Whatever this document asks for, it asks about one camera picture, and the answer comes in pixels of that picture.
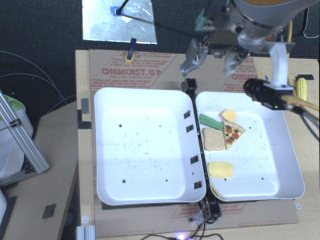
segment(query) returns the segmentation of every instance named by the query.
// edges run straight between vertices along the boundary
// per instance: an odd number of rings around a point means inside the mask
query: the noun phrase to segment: dark floor
[[[207,0],[151,0],[156,26],[157,45],[137,44],[139,51],[185,53],[195,36],[196,16]],[[212,11],[218,12],[226,0],[214,0]],[[75,50],[126,50],[126,43],[82,40],[82,0],[0,0],[0,50],[27,58],[42,68],[68,101],[74,101]],[[309,12],[307,34],[319,34],[319,3]],[[293,58],[319,59],[319,38],[302,35],[304,12],[293,21]],[[60,101],[52,86],[30,76],[46,78],[26,61],[0,53],[0,89],[27,107],[35,126]],[[70,207],[75,207],[75,197]]]

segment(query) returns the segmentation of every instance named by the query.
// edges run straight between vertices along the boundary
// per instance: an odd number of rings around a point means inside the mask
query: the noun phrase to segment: black stick
[[[126,4],[127,4],[128,2],[129,2],[129,0],[125,0],[125,1],[123,2],[123,4],[121,5],[121,7],[115,11],[116,15],[121,15],[121,12],[122,12],[123,8],[126,6]]]

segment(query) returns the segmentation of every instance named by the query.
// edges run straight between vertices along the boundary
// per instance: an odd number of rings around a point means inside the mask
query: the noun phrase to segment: cardboard sheet
[[[133,63],[125,62],[125,51],[89,52],[91,101],[103,87],[179,90],[184,77],[180,64],[184,54],[136,52]],[[203,91],[243,92],[244,82],[256,78],[252,58],[246,59],[228,78],[223,76],[224,61],[208,56],[202,66],[187,77],[196,78],[197,93]],[[191,215],[199,211],[197,203],[112,207],[103,205],[96,189],[96,153],[93,102],[92,153],[94,172],[94,212],[96,237],[129,236],[150,233],[193,231]],[[208,229],[240,228],[298,222],[293,200],[266,200],[223,203],[222,216]]]

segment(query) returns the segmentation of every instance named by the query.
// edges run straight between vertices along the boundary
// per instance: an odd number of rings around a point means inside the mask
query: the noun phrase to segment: aluminum sheet
[[[115,14],[125,0],[82,0],[83,39],[140,44],[157,44],[151,0],[130,0],[122,13]]]

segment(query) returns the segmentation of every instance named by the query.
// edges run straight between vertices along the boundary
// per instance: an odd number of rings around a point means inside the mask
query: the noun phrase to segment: wooden table
[[[77,108],[81,110],[83,99],[88,99],[90,94],[90,73],[89,73],[89,51],[76,51],[76,81],[77,81]],[[265,78],[271,76],[271,59],[254,57],[254,64],[258,77]],[[314,80],[307,81],[307,91],[309,102],[319,105],[319,63],[310,59],[289,59],[289,79],[293,83],[297,74],[312,74]],[[305,183],[304,195],[295,202],[301,205],[297,211],[299,223],[285,225],[254,226],[244,228],[230,228],[208,230],[221,234],[225,240],[316,240],[320,237],[320,181],[319,181],[319,142],[310,134],[300,117],[294,113],[285,111],[285,118],[295,148],[296,156],[300,165]],[[82,115],[83,121],[91,121],[91,113]],[[82,225],[95,224],[94,210],[94,176],[92,168],[92,139],[91,130],[82,129],[78,131],[78,136],[82,141],[79,147],[79,180],[80,180],[80,212],[82,215]],[[139,240],[143,236],[122,236],[108,237],[108,240]]]
[[[4,191],[16,202],[4,240],[59,240],[78,175],[77,110],[73,102],[41,117],[34,143],[50,168]]]

